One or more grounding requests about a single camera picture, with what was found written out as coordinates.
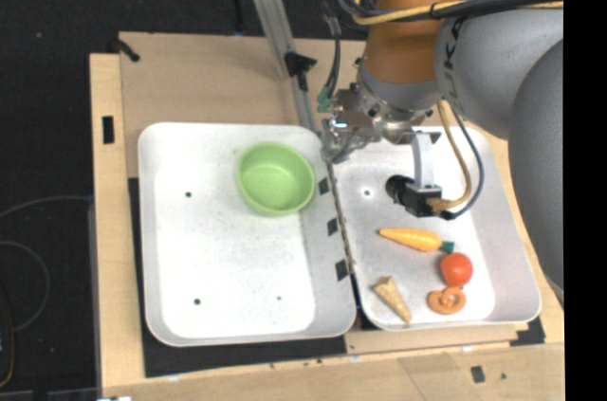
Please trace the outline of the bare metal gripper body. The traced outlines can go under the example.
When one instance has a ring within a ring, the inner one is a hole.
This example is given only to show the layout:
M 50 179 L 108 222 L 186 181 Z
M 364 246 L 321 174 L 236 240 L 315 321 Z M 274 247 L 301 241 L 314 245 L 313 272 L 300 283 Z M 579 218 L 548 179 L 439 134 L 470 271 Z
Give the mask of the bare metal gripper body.
M 336 92 L 331 100 L 333 125 L 345 134 L 352 129 L 365 129 L 369 142 L 385 139 L 393 144 L 409 143 L 414 127 L 431 113 L 432 106 L 401 109 L 379 98 L 363 83 L 353 83 Z

